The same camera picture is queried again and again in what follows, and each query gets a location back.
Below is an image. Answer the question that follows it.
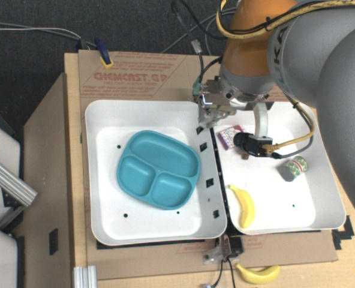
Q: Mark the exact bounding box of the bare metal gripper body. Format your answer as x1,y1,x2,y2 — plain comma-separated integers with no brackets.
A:
194,76,275,114

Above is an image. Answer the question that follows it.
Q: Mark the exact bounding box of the pink and purple packet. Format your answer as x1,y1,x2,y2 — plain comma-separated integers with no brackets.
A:
218,124,246,152

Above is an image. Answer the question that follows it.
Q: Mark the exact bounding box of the thin black and white rod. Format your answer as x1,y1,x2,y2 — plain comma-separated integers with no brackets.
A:
209,127,233,236

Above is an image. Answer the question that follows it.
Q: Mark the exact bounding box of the blue divided plate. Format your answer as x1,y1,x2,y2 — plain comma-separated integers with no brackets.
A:
116,130,202,211

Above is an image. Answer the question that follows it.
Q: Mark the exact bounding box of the brown cardboard board red print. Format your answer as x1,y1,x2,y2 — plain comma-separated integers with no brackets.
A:
77,49,339,281

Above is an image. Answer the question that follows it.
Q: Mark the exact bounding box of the green and white can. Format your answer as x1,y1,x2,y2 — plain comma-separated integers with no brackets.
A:
278,155,309,182

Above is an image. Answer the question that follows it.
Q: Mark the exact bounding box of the yellow banana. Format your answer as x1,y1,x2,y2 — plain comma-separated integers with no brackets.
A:
234,262,281,285
228,184,256,229

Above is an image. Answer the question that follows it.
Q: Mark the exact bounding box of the white plastic tray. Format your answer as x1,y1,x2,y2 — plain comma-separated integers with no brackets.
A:
84,99,228,247
209,100,347,236

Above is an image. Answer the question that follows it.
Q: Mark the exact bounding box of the black cylinder on white bracket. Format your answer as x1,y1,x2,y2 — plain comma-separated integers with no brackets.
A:
233,102,274,158

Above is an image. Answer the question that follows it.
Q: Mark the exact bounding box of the black block with thin wires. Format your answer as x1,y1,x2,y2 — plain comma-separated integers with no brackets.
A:
228,235,245,256

